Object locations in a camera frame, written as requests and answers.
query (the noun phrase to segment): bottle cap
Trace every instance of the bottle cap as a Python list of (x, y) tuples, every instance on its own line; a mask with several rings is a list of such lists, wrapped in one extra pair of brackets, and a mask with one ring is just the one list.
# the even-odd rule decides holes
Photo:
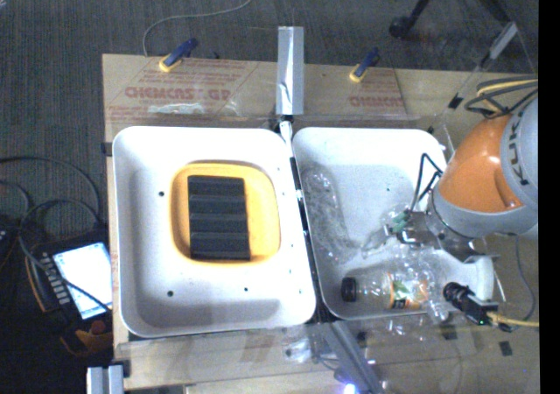
[(340, 286), (340, 295), (345, 302), (356, 301), (356, 279), (343, 278), (342, 285)]

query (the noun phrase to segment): blue and yellow clamp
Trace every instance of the blue and yellow clamp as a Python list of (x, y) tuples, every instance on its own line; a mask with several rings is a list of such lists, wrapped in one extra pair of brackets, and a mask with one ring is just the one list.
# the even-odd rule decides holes
[(352, 69), (352, 72), (350, 72), (349, 75), (350, 80), (353, 82), (361, 82), (368, 72), (368, 67), (375, 66), (379, 62), (380, 58), (381, 56), (379, 55), (379, 50), (377, 47), (374, 47), (373, 50), (366, 55), (362, 62)]
[(191, 56), (191, 52), (198, 44), (199, 41), (196, 40), (196, 38), (190, 38), (189, 40), (183, 42), (183, 44), (159, 60), (159, 68), (164, 72), (170, 72), (181, 63), (184, 57), (188, 58)]

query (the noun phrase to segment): chair wheel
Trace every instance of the chair wheel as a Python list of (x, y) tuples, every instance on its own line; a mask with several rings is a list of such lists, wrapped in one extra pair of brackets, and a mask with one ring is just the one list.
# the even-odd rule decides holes
[(412, 21), (410, 18), (402, 16), (400, 18), (393, 19), (391, 26), (388, 28), (388, 32), (394, 38), (402, 39), (407, 35), (410, 28), (412, 28)]

